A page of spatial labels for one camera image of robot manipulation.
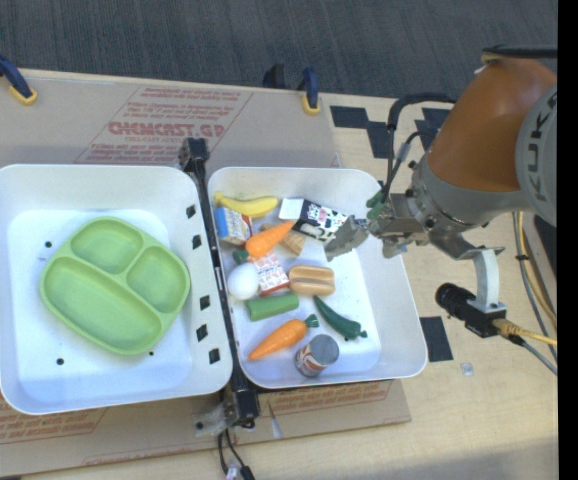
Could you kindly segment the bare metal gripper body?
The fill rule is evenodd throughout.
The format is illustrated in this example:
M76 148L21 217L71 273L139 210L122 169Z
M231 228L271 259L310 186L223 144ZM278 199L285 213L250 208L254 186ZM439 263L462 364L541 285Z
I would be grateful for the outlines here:
M377 193L368 201L368 229L397 246L426 243L442 213L422 193Z

